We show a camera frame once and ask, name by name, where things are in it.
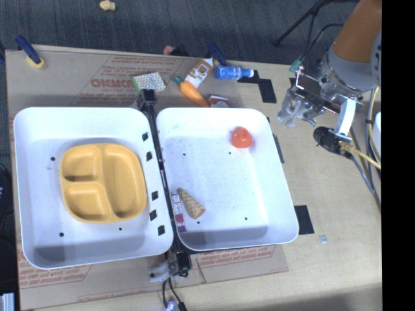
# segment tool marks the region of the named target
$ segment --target yellow divided plate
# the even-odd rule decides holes
[[[67,210],[83,222],[129,220],[141,214],[147,204],[140,160],[119,144],[70,148],[60,162],[60,183]]]

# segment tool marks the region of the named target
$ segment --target gray carpet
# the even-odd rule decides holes
[[[152,54],[182,44],[190,56],[200,57],[214,42],[227,60],[291,64],[305,49],[311,18],[279,47],[272,43],[318,0],[111,0],[116,4],[113,12],[99,8],[100,1],[0,0],[0,41],[6,49],[17,49],[14,40],[20,34],[34,44]],[[312,36],[330,23],[343,23],[354,7],[332,3],[321,8]],[[310,51],[310,60],[323,55],[338,31],[326,30]],[[0,163],[10,169],[3,66],[0,109]],[[0,236],[14,238],[12,215],[6,217]]]

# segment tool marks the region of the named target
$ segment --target ice cream cone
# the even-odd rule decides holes
[[[99,3],[99,6],[103,9],[103,10],[115,10],[115,3],[113,3],[110,0],[104,0],[101,1]]]
[[[193,219],[197,219],[206,211],[206,208],[201,203],[197,202],[183,189],[179,188],[178,194],[180,196],[180,199],[184,202],[187,212]]]

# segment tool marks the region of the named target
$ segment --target small red object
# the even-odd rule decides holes
[[[232,145],[236,148],[248,148],[252,145],[252,136],[248,130],[238,127],[232,134]]]

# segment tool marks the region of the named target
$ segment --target small bottle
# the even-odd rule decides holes
[[[239,80],[242,77],[253,77],[253,69],[243,69],[233,65],[218,65],[215,68],[215,76],[218,80]]]

